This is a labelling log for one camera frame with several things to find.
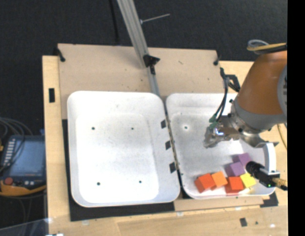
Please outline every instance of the metal pole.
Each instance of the metal pole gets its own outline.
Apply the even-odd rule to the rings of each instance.
[[[129,37],[134,46],[135,52],[140,60],[142,67],[147,69],[148,79],[151,86],[152,93],[160,96],[159,88],[155,74],[151,72],[150,68],[147,68],[144,62],[144,56],[149,55],[146,40],[142,30],[140,20],[134,5],[133,0],[117,0],[120,7]]]

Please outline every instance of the electronic device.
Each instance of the electronic device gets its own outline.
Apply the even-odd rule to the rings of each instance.
[[[0,195],[23,196],[44,190],[45,162],[44,136],[11,136],[0,162]]]

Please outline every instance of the orange block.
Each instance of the orange block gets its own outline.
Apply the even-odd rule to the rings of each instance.
[[[213,177],[213,180],[216,185],[216,186],[212,187],[212,190],[222,187],[228,183],[228,181],[222,171],[218,171],[218,172],[212,174],[212,177]]]
[[[215,186],[215,181],[210,173],[198,177],[194,183],[200,193]]]
[[[238,193],[244,189],[242,180],[240,177],[228,177],[228,184],[225,186],[226,193]]]

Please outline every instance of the purple block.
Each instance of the purple block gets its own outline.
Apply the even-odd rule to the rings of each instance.
[[[239,155],[235,156],[233,161],[235,163],[241,162],[242,165],[245,167],[248,162],[252,161],[252,159],[248,153],[244,153],[244,154],[239,154]]]
[[[245,170],[244,170],[244,167],[241,162],[229,164],[225,168],[225,171],[226,171],[227,176],[229,176],[229,177],[238,177],[242,174],[245,174]]]

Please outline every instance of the wooden surface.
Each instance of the wooden surface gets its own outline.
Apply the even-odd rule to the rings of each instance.
[[[119,48],[120,52],[126,53],[119,55],[117,52],[107,52],[108,47],[101,46],[77,46],[79,53],[85,53],[86,48],[103,50],[107,57],[112,57],[116,60],[128,60],[130,66],[135,65],[135,53],[130,53],[130,48]],[[202,50],[178,50],[178,49],[159,49],[153,48],[151,55],[160,57],[167,61],[164,64],[173,64],[174,62],[182,62],[188,71],[177,73],[175,81],[170,84],[171,90],[178,90],[180,92],[189,92],[189,88],[194,86],[195,92],[199,92],[197,88],[203,86],[195,83],[189,84],[189,87],[184,87],[181,83],[189,83],[188,78],[194,78],[192,74],[187,74],[197,71],[199,69],[206,69],[200,65],[200,60],[204,54],[208,54]],[[288,198],[287,192],[276,190],[276,195],[279,201],[278,206],[260,208],[259,205],[269,197],[249,197],[249,198],[226,198],[217,200],[184,200],[178,198],[175,201],[175,212],[113,217],[104,219],[93,219],[89,221],[71,222],[69,217],[69,204],[67,195],[67,182],[65,173],[65,158],[62,139],[61,126],[61,94],[60,94],[60,66],[59,59],[55,56],[43,57],[43,86],[44,86],[44,113],[45,113],[45,133],[46,133],[46,155],[47,155],[47,192],[48,192],[48,216],[50,218],[49,232],[63,233],[64,235],[287,235],[288,234]],[[157,64],[158,69],[163,68],[163,72],[159,73],[157,70],[158,84],[160,92],[166,96],[166,79],[163,76],[173,74],[172,71],[167,70],[168,66],[161,66],[162,63]],[[101,65],[100,62],[94,63],[97,67]],[[236,61],[221,61],[220,66],[225,69],[227,74],[236,74],[240,83],[244,80],[252,62],[236,62]],[[110,74],[110,67],[105,67],[107,73]],[[145,78],[143,71],[136,71],[135,73]],[[216,85],[222,87],[221,82],[217,82],[219,76],[213,75],[213,88]],[[99,83],[107,83],[106,76],[98,78]],[[124,90],[132,91],[133,88],[125,84]],[[56,100],[53,103],[49,102],[49,89],[54,88]],[[283,125],[279,128],[283,134],[285,143],[287,143],[287,132]],[[277,169],[281,171],[282,178],[287,178],[287,150],[281,140],[278,127],[274,127],[270,132],[263,134],[264,139],[269,141],[279,141],[276,146],[277,153]],[[242,227],[240,218],[245,218],[247,226]]]

